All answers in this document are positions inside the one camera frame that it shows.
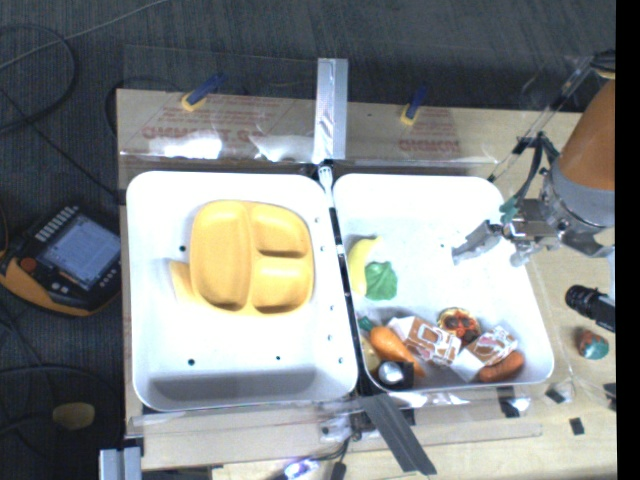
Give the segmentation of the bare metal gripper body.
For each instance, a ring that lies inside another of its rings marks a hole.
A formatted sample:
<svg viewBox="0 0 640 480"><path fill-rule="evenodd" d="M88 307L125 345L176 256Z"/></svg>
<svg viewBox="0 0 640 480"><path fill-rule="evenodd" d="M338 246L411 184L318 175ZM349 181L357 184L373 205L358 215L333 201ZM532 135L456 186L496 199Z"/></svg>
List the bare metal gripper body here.
<svg viewBox="0 0 640 480"><path fill-rule="evenodd" d="M558 201L508 200L501 205L501 223L507 239L516 246L533 245L537 252L566 247L588 258L606 258L615 252L614 245L596 240L605 230L603 225L578 217Z"/></svg>

